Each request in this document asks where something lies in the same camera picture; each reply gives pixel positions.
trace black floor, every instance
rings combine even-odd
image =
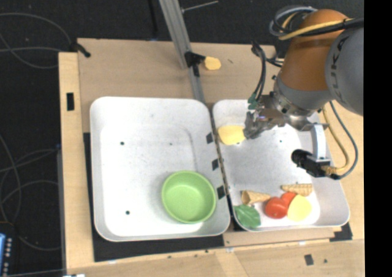
[[[186,8],[215,0],[179,1]],[[292,4],[331,8],[352,18],[364,16],[364,0],[218,1],[184,14],[191,41],[249,44],[257,39],[261,44],[275,44],[268,33],[268,23],[276,11]],[[152,3],[156,27],[148,0],[0,0],[0,33],[4,39],[0,40],[0,137],[6,144],[0,143],[0,195],[4,207],[0,225],[11,222],[26,242],[19,239],[16,272],[61,268],[61,250],[57,249],[61,234],[59,197],[53,184],[58,173],[54,150],[61,147],[58,71],[56,67],[39,69],[56,65],[55,51],[15,50],[14,54],[32,64],[29,66],[6,51],[4,41],[12,48],[40,46],[62,50],[68,49],[69,41],[47,21],[6,14],[45,17],[60,25],[72,41],[77,37],[168,40],[157,0]],[[23,159],[40,150],[43,151]],[[4,170],[12,166],[8,151],[14,161],[21,160],[19,163],[45,157],[17,167],[18,183],[14,169]],[[18,184],[27,185],[19,192]]]

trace green toy leaf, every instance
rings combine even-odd
[[[234,206],[235,214],[238,221],[244,226],[249,228],[256,228],[262,224],[260,214],[258,211],[245,204]]]

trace metal bar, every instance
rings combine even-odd
[[[194,70],[189,69],[185,60],[185,53],[192,51],[188,32],[186,30],[183,13],[179,6],[178,0],[159,0],[160,7],[162,8],[165,21],[175,45],[180,66],[183,69],[188,69],[190,83],[195,99],[205,102],[200,77],[194,75]]]

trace toy tomato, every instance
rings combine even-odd
[[[288,207],[295,196],[296,196],[296,193],[294,193],[294,192],[285,192],[282,194],[281,199],[286,202],[287,207]]]
[[[288,205],[280,197],[272,197],[265,205],[265,214],[268,217],[279,219],[287,215]]]

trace green bowl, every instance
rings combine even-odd
[[[216,207],[216,195],[212,184],[203,175],[182,170],[165,180],[162,202],[172,218],[195,224],[211,217]]]

